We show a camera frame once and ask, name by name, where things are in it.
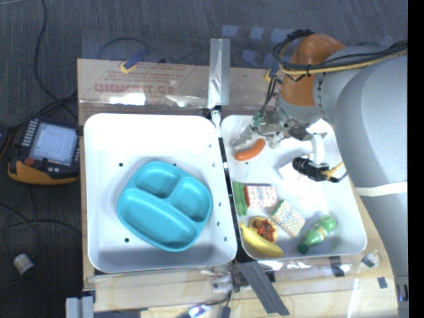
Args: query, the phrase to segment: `gray floor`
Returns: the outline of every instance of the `gray floor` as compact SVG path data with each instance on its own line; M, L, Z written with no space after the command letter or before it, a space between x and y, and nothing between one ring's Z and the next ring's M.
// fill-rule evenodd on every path
M46 13L42 0L8 1L13 0L0 0L0 126L7 127L74 93L77 58L96 57L108 39L119 36L204 44L230 37L235 56L238 45L259 53L252 60L241 54L233 60L246 67L272 64L264 59L272 35L298 28L330 34L347 45L408 37L408 0L44 0ZM126 58L134 46L123 39L110 43L101 58ZM161 50L166 57L168 50ZM187 63L197 58L195 63L203 64L207 46L201 51ZM76 121L75 101L66 106L47 115ZM75 281L81 273L81 244L74 234L80 231L80 218L79 182L19 184L7 175L7 157L2 157L0 317L65 316L64 298L79 295L81 289ZM23 220L63 223L68 229L53 224L10 228ZM22 282L12 265L20 252L35 263L35 280Z

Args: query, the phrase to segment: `white tray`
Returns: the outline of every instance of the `white tray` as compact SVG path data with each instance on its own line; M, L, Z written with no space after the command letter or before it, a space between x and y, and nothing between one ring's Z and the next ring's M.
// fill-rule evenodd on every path
M203 117L97 114L84 126L87 241L91 263L107 273L214 266L230 262L237 240L215 127ZM177 164L213 196L211 216L183 252L160 250L118 219L118 197L139 167L151 160Z
M240 133L251 124L252 117L231 115L223 119L221 132L225 143L225 152L232 181L242 184L271 184L276 187L279 199L285 199L305 220L301 232L291 238L278 227L277 244L283 249L284 259L299 259L320 256L340 256L361 253L366 246L366 233L356 200L348 178L339 183L314 182L306 176L300 176L288 166L285 169L287 178L279 173L279 169L297 156L312 153L310 141L300 142L294 138L285 139L280 147L271 149L268 145L255 158L247 162L234 159L232 142L239 138ZM342 159L337 148L334 132L325 121L318 121L310 128L310 133L327 132L324 139L325 162L330 168L336 166ZM334 177L344 173L341 168ZM238 222L248 225L251 218L265 216L270 218L273 208L249 209L247 216L237 216ZM336 230L319 245L312 247L306 255L297 251L297 246L305 235L306 230L324 214L332 215L337 221ZM247 244L243 244L246 252L253 259L270 259L257 252Z

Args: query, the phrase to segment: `toy banana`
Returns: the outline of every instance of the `toy banana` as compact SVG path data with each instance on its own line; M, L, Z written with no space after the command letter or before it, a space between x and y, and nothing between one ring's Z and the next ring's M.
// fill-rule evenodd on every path
M257 251L274 258L281 257L284 254L283 250L277 244L262 238L244 223L240 223L240 228L243 240Z

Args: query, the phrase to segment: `orange sausage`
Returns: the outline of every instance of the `orange sausage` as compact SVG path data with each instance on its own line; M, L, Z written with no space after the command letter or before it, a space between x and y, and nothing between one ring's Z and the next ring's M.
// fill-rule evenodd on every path
M249 160L257 156L260 151L265 147L266 141L262 138L259 138L252 147L247 150L237 152L235 158L238 161Z

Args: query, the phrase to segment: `bottle cap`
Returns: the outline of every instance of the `bottle cap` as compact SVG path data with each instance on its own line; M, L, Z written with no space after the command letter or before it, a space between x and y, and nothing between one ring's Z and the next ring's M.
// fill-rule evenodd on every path
M302 253L302 254L306 254L307 251L309 251L309 247L307 247L306 244L299 244L299 246L297 247L297 250Z

